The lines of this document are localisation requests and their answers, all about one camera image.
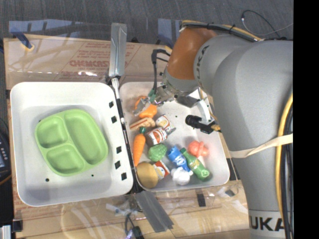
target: blue bottle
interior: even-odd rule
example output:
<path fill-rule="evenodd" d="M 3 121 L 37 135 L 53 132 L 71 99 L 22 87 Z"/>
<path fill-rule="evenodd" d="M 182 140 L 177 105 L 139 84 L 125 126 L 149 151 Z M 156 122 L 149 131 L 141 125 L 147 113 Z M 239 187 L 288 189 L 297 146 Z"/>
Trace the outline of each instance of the blue bottle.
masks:
<path fill-rule="evenodd" d="M 182 167 L 184 170 L 189 172 L 190 175 L 193 174 L 193 171 L 187 165 L 186 158 L 176 146 L 174 146 L 167 152 L 167 156 L 170 161 L 175 164 L 176 167 Z"/>

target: orange carrot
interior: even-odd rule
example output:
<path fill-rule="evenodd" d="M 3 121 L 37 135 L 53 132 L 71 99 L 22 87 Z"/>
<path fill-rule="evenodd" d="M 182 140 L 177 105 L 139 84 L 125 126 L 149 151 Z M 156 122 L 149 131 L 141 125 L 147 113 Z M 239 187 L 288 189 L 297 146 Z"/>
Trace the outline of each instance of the orange carrot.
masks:
<path fill-rule="evenodd" d="M 146 97 L 140 97 L 137 101 L 136 101 L 136 103 L 135 103 L 135 109 L 137 108 L 137 106 L 138 106 L 138 103 L 139 103 L 139 101 L 141 100 L 141 98 L 146 98 Z M 149 107 L 147 107 L 146 109 L 145 109 L 145 111 L 142 111 L 140 114 L 139 114 L 139 117 L 141 118 L 141 119 L 144 119 L 144 118 L 146 118 L 146 117 L 148 117 L 148 118 L 153 118 L 155 115 L 156 115 L 156 113 L 158 112 L 158 107 L 157 106 L 155 106 L 155 105 L 152 105 L 152 104 L 150 104 L 150 106 Z"/>
<path fill-rule="evenodd" d="M 143 153 L 143 149 L 145 146 L 146 138 L 144 136 L 144 132 L 146 131 L 145 127 L 140 127 L 140 133 L 135 136 L 133 143 L 133 161 L 134 165 L 137 166 L 139 164 L 140 158 Z"/>

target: green plate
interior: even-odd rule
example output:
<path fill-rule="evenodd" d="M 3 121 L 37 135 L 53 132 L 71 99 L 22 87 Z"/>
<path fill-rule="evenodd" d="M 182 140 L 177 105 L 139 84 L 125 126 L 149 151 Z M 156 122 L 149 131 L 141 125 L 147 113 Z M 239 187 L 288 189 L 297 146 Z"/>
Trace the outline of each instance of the green plate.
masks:
<path fill-rule="evenodd" d="M 35 139 L 47 165 L 62 176 L 91 169 L 104 161 L 109 153 L 95 120 L 80 109 L 44 118 L 35 128 Z"/>

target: beige strap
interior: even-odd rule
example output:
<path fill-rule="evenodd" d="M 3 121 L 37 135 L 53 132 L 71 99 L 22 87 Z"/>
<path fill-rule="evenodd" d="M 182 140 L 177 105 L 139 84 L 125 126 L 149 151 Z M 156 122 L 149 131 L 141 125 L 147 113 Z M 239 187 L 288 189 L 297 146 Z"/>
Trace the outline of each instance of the beige strap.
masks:
<path fill-rule="evenodd" d="M 259 151 L 262 151 L 271 147 L 277 147 L 279 145 L 292 143 L 293 141 L 294 141 L 294 136 L 293 136 L 293 133 L 291 133 L 291 134 L 287 134 L 287 135 L 283 135 L 283 136 L 279 136 L 274 139 L 271 139 L 270 141 L 256 148 L 244 149 L 244 150 L 238 150 L 238 151 L 229 151 L 229 153 L 231 157 L 233 158 L 245 158 Z"/>

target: green toy vegetable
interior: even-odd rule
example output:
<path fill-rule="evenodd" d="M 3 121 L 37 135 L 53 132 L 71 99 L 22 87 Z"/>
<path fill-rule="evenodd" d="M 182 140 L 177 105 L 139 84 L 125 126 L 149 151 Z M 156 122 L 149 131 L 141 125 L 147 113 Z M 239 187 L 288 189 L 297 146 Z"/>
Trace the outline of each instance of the green toy vegetable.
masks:
<path fill-rule="evenodd" d="M 167 152 L 167 147 L 162 144 L 156 144 L 149 149 L 149 158 L 153 162 L 161 160 Z"/>

